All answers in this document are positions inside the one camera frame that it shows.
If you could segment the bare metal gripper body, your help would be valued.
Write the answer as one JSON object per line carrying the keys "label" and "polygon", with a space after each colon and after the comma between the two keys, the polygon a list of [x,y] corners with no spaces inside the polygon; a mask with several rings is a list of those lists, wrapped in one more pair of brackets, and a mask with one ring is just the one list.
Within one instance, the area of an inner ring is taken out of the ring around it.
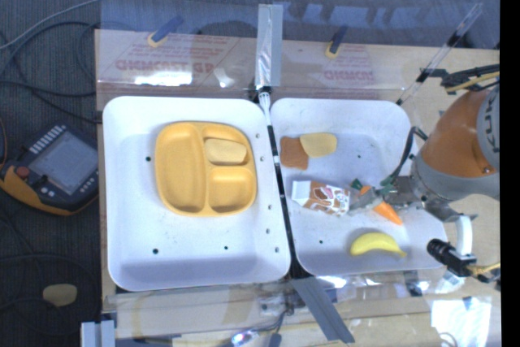
{"label": "bare metal gripper body", "polygon": [[414,187],[414,182],[408,176],[399,176],[393,182],[390,205],[398,210],[424,208],[422,194]]}

